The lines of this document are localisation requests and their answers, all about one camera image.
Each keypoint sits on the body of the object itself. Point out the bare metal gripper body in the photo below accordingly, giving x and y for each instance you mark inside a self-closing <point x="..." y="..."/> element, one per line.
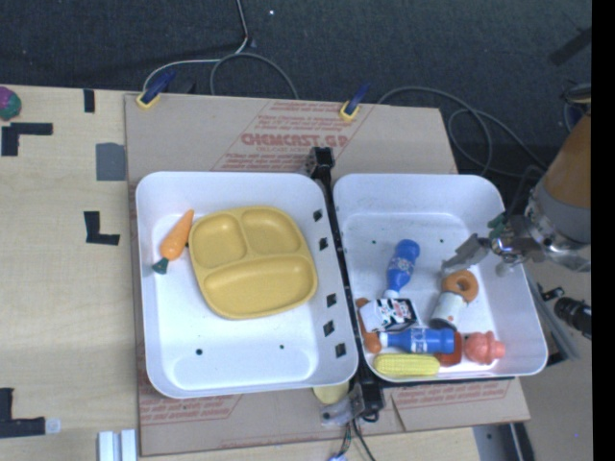
<point x="533" y="245"/>

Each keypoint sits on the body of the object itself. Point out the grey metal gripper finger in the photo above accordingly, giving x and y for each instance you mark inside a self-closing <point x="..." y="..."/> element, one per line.
<point x="463" y="260"/>
<point x="473" y="243"/>

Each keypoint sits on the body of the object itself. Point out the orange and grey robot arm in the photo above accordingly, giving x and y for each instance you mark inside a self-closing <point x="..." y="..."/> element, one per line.
<point x="569" y="180"/>

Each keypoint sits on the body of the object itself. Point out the orange doughnut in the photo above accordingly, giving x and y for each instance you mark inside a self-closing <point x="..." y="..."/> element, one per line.
<point x="473" y="286"/>

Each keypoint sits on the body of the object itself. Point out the white can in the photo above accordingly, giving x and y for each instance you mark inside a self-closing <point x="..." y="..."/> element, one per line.
<point x="448" y="309"/>

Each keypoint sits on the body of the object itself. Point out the blue bottle white label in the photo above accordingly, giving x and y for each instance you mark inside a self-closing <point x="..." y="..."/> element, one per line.
<point x="402" y="264"/>
<point x="423" y="340"/>

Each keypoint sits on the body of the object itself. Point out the white plastic tray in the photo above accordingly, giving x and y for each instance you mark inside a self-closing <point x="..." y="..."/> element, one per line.
<point x="509" y="305"/>
<point x="240" y="353"/>

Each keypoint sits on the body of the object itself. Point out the black and white milk carton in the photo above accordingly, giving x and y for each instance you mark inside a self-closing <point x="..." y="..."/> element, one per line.
<point x="391" y="314"/>

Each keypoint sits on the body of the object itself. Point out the pink orange toy figure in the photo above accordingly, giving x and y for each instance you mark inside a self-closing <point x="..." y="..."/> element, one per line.
<point x="483" y="348"/>

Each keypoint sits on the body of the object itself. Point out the yellow corn cob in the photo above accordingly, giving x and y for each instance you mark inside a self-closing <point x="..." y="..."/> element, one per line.
<point x="406" y="365"/>

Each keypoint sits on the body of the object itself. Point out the orange sausage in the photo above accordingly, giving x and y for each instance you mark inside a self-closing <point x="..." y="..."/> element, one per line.
<point x="371" y="343"/>

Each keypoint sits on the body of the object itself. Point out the thin black rod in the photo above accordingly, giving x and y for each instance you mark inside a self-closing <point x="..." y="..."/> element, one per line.
<point x="336" y="238"/>

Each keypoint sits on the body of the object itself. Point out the pale yellow round object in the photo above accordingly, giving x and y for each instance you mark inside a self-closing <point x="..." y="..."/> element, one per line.
<point x="330" y="392"/>

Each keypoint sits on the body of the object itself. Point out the yellow divided plate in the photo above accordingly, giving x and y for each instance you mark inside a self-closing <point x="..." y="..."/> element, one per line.
<point x="254" y="281"/>

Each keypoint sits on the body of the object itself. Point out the orange carrot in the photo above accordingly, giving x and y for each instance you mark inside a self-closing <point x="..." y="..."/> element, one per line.
<point x="177" y="240"/>

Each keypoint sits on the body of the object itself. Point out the brown cardboard board red print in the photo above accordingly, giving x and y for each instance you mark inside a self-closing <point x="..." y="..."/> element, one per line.
<point x="202" y="137"/>

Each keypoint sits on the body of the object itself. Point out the purple and green toy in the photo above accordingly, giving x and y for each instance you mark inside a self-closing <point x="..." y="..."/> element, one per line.
<point x="8" y="104"/>

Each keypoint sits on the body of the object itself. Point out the black cylinder on white bracket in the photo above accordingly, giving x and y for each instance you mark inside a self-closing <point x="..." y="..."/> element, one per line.
<point x="574" y="312"/>

